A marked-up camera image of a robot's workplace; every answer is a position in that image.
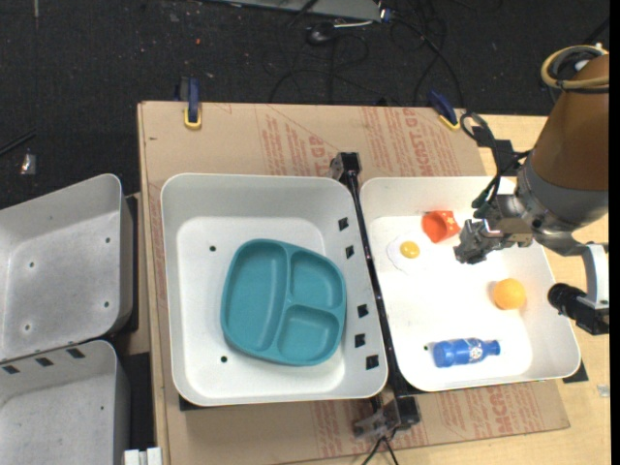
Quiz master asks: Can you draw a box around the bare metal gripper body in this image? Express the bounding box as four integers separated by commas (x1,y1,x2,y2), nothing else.
476,193,535,251

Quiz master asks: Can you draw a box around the orange-red cup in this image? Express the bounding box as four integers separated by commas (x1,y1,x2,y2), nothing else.
420,209,462,245

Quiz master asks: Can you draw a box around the white plastic tray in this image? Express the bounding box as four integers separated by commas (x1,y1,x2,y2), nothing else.
159,171,389,408
358,175,582,393

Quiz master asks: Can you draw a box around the orange ball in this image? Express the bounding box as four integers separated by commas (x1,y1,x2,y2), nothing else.
492,277,528,312

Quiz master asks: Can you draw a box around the white and yellow fried egg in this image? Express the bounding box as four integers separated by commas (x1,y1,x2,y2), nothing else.
386,232,428,276

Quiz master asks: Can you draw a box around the thin black rod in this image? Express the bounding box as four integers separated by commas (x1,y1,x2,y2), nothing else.
344,170,407,402

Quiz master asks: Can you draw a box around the blue bottle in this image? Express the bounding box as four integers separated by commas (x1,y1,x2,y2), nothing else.
431,337,502,369

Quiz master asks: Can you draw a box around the blue divided plate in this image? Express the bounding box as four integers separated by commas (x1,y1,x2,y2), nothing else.
219,237,348,368

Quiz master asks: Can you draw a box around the brown cardboard board, red print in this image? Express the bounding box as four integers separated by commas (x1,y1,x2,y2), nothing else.
137,100,572,465

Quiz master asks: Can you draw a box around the black cylinder on white bracket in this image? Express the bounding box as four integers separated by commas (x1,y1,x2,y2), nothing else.
547,242,610,336

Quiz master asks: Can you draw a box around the black block with thin wires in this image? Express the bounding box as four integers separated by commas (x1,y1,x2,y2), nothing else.
329,151,364,183
352,393,421,439

